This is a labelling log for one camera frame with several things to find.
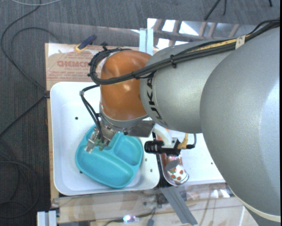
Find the blue plastic plate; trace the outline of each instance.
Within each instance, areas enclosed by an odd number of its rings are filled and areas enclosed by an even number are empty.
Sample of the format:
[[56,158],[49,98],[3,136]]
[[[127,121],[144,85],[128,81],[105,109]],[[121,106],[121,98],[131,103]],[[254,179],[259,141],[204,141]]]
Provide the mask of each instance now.
[[75,155],[79,170],[93,180],[112,188],[123,188],[135,177],[143,158],[143,146],[136,137],[116,133],[102,151],[96,146],[85,151],[95,126],[85,134]]

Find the black cord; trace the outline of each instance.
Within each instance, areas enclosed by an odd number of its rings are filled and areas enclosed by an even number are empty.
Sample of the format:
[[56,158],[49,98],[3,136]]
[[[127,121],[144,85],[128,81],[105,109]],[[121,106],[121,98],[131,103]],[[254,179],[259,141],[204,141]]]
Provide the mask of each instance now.
[[[29,16],[30,14],[32,14],[33,12],[35,12],[40,6],[37,6],[35,9],[33,9],[32,11],[28,12],[27,14],[21,16],[20,18],[16,19],[15,21],[13,21],[3,32],[1,39],[0,39],[0,47],[1,50],[4,54],[4,56],[6,56],[6,58],[12,63],[13,66],[15,66],[22,75],[24,75],[31,83],[33,83],[38,89],[41,89],[43,91],[45,91],[45,88],[40,85],[38,82],[36,82],[33,78],[31,78],[23,69],[21,69],[15,62],[14,60],[14,56],[13,56],[13,41],[15,39],[15,37],[25,31],[25,30],[29,30],[29,29],[37,29],[37,30],[42,30],[45,32],[50,33],[51,35],[54,36],[54,34],[52,34],[50,31],[43,29],[43,28],[38,28],[38,27],[28,27],[28,28],[24,28],[22,30],[19,30],[13,37],[12,40],[10,42],[10,54],[7,53],[4,44],[4,38],[5,35],[7,33],[7,31],[18,21],[20,21],[21,19]],[[0,136],[3,135],[12,125],[14,125],[19,119],[21,119],[23,116],[25,116],[31,109],[33,109],[36,105],[39,104],[40,101],[42,101],[45,98],[45,96],[43,95],[41,98],[39,98],[32,106],[30,106],[27,110],[25,110],[20,116],[18,116],[17,118],[15,118],[1,133]],[[16,169],[16,174],[15,177],[16,179],[13,181],[15,183],[15,187],[12,190],[12,192],[10,193],[11,195],[9,197],[7,197],[7,199],[2,200],[0,202],[0,209],[2,209],[4,206],[12,206],[14,205],[15,207],[19,207],[19,208],[23,208],[24,210],[21,210],[20,213],[17,213],[15,215],[6,215],[3,213],[0,213],[0,218],[4,218],[4,219],[15,219],[15,218],[20,218],[22,216],[25,215],[29,215],[30,216],[30,225],[32,225],[32,222],[35,221],[36,217],[32,215],[32,210],[35,207],[36,203],[39,200],[39,196],[40,196],[40,185],[38,182],[38,175],[25,163],[20,162],[20,161],[16,161],[14,160],[15,155],[12,153],[12,151],[9,149],[9,147],[0,139],[0,144],[4,147],[4,151],[8,152],[8,155],[4,155],[3,153],[0,152],[0,156],[3,158],[3,161],[0,161],[0,165],[12,165],[15,167]],[[22,178],[23,179],[23,184],[26,186],[26,195],[28,195],[30,197],[31,202],[30,203],[22,203],[22,202],[18,202],[16,201],[14,198],[16,196],[17,190],[19,189],[20,185],[19,185],[19,179]],[[28,180],[28,178],[33,178],[34,180],[34,185],[32,186]]]
[[101,125],[100,125],[100,120],[99,120],[99,116],[98,114],[95,112],[94,108],[91,106],[91,104],[86,100],[86,98],[84,97],[84,92],[90,90],[90,89],[93,89],[93,88],[96,88],[98,87],[99,85],[92,85],[92,86],[88,86],[86,88],[84,88],[81,93],[80,93],[80,97],[83,101],[83,104],[85,105],[87,111],[89,112],[90,116],[92,117],[98,131],[99,131],[99,139],[101,139],[101,142],[104,142],[104,137],[103,137],[103,133],[102,133],[102,130],[101,130]]
[[254,33],[259,27],[261,27],[262,25],[264,24],[268,24],[268,23],[280,23],[280,17],[277,18],[277,19],[270,19],[270,20],[265,20],[265,21],[262,21],[261,23],[259,23],[251,32],[251,33]]
[[196,136],[196,134],[193,134],[193,136],[194,136],[194,142],[193,142],[193,144],[188,144],[187,149],[195,148],[195,145],[196,145],[196,142],[197,142],[197,136]]
[[13,21],[6,29],[5,31],[3,32],[2,36],[1,36],[1,39],[0,39],[0,47],[1,47],[1,50],[3,52],[3,54],[7,57],[7,59],[22,73],[22,75],[24,75],[28,80],[30,80],[36,87],[42,89],[43,91],[45,90],[45,88],[40,85],[38,82],[36,82],[34,79],[32,79],[24,70],[22,70],[15,62],[14,60],[7,54],[4,46],[3,46],[3,41],[4,41],[4,37],[5,37],[5,34],[6,32],[14,25],[16,24],[18,21],[22,20],[23,18],[29,16],[30,14],[32,14],[33,12],[35,12],[37,9],[39,9],[40,6],[37,6],[35,9],[33,9],[32,11],[28,12],[27,14],[21,16],[20,18],[16,19],[15,21]]
[[[276,28],[280,26],[280,19],[276,19],[276,20],[272,20],[271,22],[268,22],[267,25],[265,25],[264,27],[262,27],[261,29],[259,29],[256,32],[253,33],[249,33],[247,34],[245,40],[249,41],[255,37],[257,37],[258,35]],[[224,43],[223,45],[219,45],[216,47],[211,47],[211,48],[205,48],[205,49],[201,49],[201,50],[197,50],[199,48],[204,48],[207,45],[213,45],[213,44],[217,44],[220,42],[226,42],[226,41],[230,41],[231,39],[227,39],[227,40],[220,40],[220,41],[209,41],[206,43],[203,43],[199,46],[195,46],[193,48],[189,48],[186,49],[174,56],[171,56],[170,58],[164,59],[162,61],[153,63],[149,66],[146,66],[144,68],[141,68],[137,71],[133,71],[131,73],[119,76],[119,77],[113,77],[110,79],[100,79],[97,76],[96,73],[96,68],[97,68],[97,64],[106,56],[108,56],[110,54],[110,52],[107,54],[106,51],[102,51],[97,53],[92,60],[90,61],[89,65],[90,65],[90,71],[88,76],[91,77],[91,79],[93,80],[94,83],[96,84],[101,84],[101,85],[108,85],[108,84],[114,84],[114,83],[119,83],[119,82],[123,82],[123,81],[127,81],[130,79],[140,79],[141,76],[148,76],[151,73],[154,73],[155,71],[162,69],[164,67],[167,66],[172,66],[173,64],[177,64],[180,62],[184,62],[184,61],[190,61],[192,59],[196,59],[196,58],[201,58],[201,57],[206,57],[206,56],[210,56],[210,55],[214,55],[214,54],[218,54],[218,53],[222,53],[222,52],[226,52],[226,51],[230,51],[230,50],[234,50],[235,49],[235,45],[236,42],[230,42],[230,43]]]

